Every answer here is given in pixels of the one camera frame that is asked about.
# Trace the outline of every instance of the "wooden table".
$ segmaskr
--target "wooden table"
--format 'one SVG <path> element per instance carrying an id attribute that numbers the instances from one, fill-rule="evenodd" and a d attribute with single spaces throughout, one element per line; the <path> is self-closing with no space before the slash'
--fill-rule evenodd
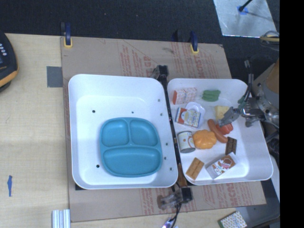
<path id="1" fill-rule="evenodd" d="M 7 34 L 19 74 L 0 93 L 1 228 L 50 228 L 52 211 L 69 208 L 61 87 L 47 67 L 61 67 L 60 36 Z M 8 179 L 12 176 L 9 196 Z M 235 208 L 180 213 L 179 228 L 218 228 Z M 72 228 L 160 228 L 168 215 L 72 223 Z"/>

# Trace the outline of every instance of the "blue plate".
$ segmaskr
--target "blue plate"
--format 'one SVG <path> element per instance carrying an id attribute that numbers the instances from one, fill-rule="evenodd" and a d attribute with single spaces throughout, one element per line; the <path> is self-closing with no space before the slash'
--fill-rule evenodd
<path id="1" fill-rule="evenodd" d="M 107 120 L 100 130 L 100 152 L 104 168 L 120 177 L 141 177 L 162 165 L 162 147 L 156 128 L 142 118 Z"/>

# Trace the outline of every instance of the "small carton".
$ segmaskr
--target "small carton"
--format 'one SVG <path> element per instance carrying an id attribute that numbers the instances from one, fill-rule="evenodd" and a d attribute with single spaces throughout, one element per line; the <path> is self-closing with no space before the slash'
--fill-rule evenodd
<path id="1" fill-rule="evenodd" d="M 198 128 L 200 113 L 194 109 L 179 107 L 177 110 L 175 122 L 189 127 Z"/>
<path id="2" fill-rule="evenodd" d="M 210 174 L 212 179 L 224 174 L 231 168 L 233 168 L 237 163 L 236 156 L 233 152 L 220 158 L 218 161 L 211 164 L 206 168 L 207 172 Z"/>
<path id="3" fill-rule="evenodd" d="M 172 102 L 175 105 L 188 103 L 196 97 L 197 89 L 194 87 L 174 90 Z"/>

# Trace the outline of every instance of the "yellow device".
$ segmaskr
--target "yellow device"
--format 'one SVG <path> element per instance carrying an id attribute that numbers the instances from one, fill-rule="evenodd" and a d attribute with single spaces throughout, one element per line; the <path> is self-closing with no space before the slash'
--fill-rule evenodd
<path id="1" fill-rule="evenodd" d="M 18 74 L 19 67 L 13 47 L 0 30 L 0 92 L 6 89 Z"/>

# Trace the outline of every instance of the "black carpet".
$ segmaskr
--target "black carpet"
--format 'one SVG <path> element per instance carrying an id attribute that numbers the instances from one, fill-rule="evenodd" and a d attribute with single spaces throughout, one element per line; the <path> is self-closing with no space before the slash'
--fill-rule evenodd
<path id="1" fill-rule="evenodd" d="M 279 32 L 280 0 L 266 1 Z M 0 0 L 0 5 L 4 33 L 60 35 L 61 22 L 70 22 L 71 35 L 79 37 L 170 41 L 179 29 L 188 41 L 194 31 L 199 43 L 222 44 L 232 77 L 245 82 L 245 60 L 251 60 L 256 78 L 279 58 L 258 38 L 223 36 L 213 0 Z"/>

